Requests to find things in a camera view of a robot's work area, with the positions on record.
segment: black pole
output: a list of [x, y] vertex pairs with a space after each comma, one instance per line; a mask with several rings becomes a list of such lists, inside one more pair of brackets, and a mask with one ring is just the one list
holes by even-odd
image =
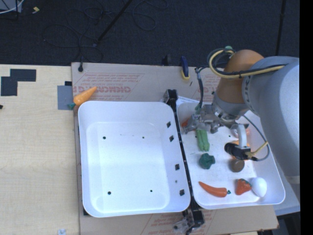
[[102, 40], [102, 38], [107, 34], [107, 32], [112, 28], [112, 26], [120, 18], [120, 16], [124, 13], [124, 11], [127, 9], [127, 7], [131, 4], [132, 1], [133, 0], [128, 0], [128, 2], [124, 5], [122, 10], [116, 15], [116, 17], [113, 19], [113, 21], [110, 23], [110, 25], [105, 29], [105, 31], [98, 38], [98, 42], [100, 42]]
[[284, 21], [284, 16], [285, 16], [285, 9], [286, 9], [286, 0], [283, 0], [282, 9], [281, 9], [281, 13], [280, 13], [278, 38], [277, 38], [277, 44], [276, 44], [276, 54], [275, 54], [276, 56], [278, 56], [278, 52], [279, 52], [280, 38], [282, 36], [283, 21]]

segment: white egg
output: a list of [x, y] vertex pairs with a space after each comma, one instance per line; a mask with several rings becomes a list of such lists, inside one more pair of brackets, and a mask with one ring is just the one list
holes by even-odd
[[251, 181], [253, 192], [259, 196], [264, 197], [268, 190], [268, 185], [264, 178], [256, 177]]

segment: blue clamp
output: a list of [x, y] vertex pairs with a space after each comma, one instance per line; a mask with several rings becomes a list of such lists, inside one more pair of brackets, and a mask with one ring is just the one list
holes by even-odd
[[190, 78], [190, 75], [188, 71], [187, 59], [184, 56], [181, 56], [180, 64], [182, 66], [181, 76], [184, 80], [188, 80]]

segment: brown round object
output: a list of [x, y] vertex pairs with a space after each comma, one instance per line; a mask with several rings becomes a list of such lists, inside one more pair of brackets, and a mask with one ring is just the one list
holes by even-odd
[[239, 172], [242, 171], [245, 167], [245, 162], [240, 159], [233, 159], [230, 165], [233, 172]]

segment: green vegetable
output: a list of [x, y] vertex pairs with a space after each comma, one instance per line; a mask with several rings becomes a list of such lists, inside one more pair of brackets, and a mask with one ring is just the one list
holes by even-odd
[[203, 153], [199, 159], [199, 164], [203, 169], [209, 169], [212, 164], [215, 164], [215, 158], [208, 153]]
[[207, 139], [207, 132], [206, 130], [196, 130], [197, 133], [197, 140], [198, 140], [198, 147], [201, 151], [209, 151], [210, 143]]

